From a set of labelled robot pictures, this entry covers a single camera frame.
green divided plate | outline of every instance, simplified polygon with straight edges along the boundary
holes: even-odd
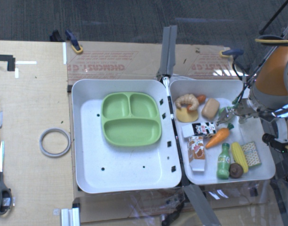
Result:
[[[102,101],[101,115],[103,134],[113,145],[151,145],[162,133],[158,106],[145,93],[109,94]]]

silver ring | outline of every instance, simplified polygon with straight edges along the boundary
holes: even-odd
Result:
[[[43,141],[44,137],[50,132],[60,132],[61,134],[63,134],[67,138],[68,145],[65,148],[65,150],[63,150],[60,153],[50,153],[44,149],[44,147],[42,145],[42,141]],[[44,155],[46,155],[48,157],[60,157],[69,151],[70,146],[71,146],[71,137],[70,137],[69,133],[67,133],[66,131],[64,131],[61,128],[57,128],[57,127],[49,128],[49,129],[45,130],[40,136],[40,150]]]

shrimp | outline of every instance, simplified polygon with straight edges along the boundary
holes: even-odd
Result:
[[[190,104],[190,111],[195,111],[199,107],[200,103],[198,99],[193,94],[185,94],[176,99],[176,107],[181,108],[182,104]]]

dark gray fabric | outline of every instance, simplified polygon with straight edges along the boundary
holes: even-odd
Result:
[[[163,27],[178,26],[177,43],[245,50],[252,63],[264,49],[258,31],[286,0],[0,0],[0,40],[49,41],[57,29],[79,40],[161,43]],[[266,33],[288,25],[288,5]]]

yellow corn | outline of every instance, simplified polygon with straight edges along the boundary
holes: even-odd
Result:
[[[240,144],[238,142],[233,142],[231,144],[231,151],[234,161],[242,166],[243,173],[247,173],[248,163]]]

